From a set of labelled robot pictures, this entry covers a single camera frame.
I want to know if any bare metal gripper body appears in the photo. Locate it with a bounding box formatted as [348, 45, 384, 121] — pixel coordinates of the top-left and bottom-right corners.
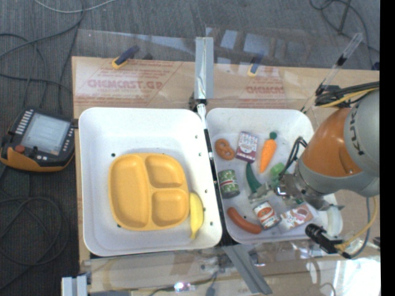
[273, 173, 325, 211]

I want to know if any dark green pepper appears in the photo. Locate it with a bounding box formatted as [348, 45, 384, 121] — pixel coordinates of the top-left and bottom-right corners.
[245, 162, 264, 194]

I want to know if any light green cube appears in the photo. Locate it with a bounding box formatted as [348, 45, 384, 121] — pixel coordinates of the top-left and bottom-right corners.
[270, 162, 287, 182]

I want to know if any red and white soup can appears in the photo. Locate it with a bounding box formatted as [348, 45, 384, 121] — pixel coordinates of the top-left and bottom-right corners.
[252, 200, 281, 231]

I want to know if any red sausage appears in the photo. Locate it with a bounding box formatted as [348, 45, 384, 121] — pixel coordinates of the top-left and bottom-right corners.
[227, 207, 264, 235]

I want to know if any green and white can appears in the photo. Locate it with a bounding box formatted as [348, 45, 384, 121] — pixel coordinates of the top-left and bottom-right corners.
[217, 168, 241, 200]

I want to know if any brown and white packet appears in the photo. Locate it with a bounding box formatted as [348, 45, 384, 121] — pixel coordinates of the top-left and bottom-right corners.
[278, 203, 315, 232]

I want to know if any orange carrot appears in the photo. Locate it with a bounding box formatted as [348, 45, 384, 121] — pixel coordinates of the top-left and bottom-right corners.
[258, 131, 278, 175]

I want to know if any purple carton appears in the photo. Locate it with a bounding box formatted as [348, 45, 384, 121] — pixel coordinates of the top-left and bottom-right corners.
[235, 131, 260, 163]

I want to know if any brown pretzel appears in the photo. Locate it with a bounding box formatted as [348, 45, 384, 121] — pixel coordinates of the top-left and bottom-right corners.
[214, 138, 236, 162]

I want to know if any white plastic tray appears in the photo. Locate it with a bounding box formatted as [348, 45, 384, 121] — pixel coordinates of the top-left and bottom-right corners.
[205, 107, 344, 245]
[78, 107, 223, 257]

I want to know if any yellow banana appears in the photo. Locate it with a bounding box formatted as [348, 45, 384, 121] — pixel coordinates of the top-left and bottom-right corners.
[188, 192, 205, 241]

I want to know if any yellow divided plate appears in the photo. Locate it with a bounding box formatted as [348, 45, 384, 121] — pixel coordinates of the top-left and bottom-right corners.
[107, 152, 191, 232]

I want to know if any brown cardboard board red print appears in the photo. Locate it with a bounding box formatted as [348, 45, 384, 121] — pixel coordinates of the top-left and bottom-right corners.
[71, 55, 381, 293]

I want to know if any black cylinder on white bracket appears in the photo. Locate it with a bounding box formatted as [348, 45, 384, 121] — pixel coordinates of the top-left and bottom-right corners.
[305, 207, 344, 255]

